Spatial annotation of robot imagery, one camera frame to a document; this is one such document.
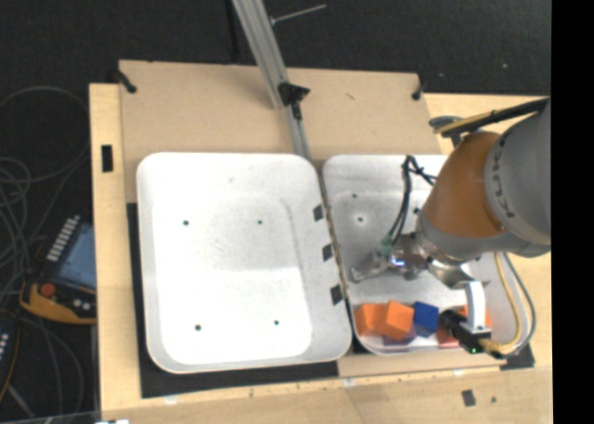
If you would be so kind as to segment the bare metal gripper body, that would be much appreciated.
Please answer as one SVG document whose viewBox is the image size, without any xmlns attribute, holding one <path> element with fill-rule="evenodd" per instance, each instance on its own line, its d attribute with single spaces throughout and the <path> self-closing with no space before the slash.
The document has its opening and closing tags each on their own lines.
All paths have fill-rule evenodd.
<svg viewBox="0 0 594 424">
<path fill-rule="evenodd" d="M 484 286 L 489 284 L 489 280 L 481 281 L 465 269 L 467 261 L 438 250 L 421 233 L 387 238 L 385 259 L 390 268 L 407 280 L 418 278 L 421 272 L 428 272 L 449 289 L 463 289 L 475 281 Z"/>
</svg>

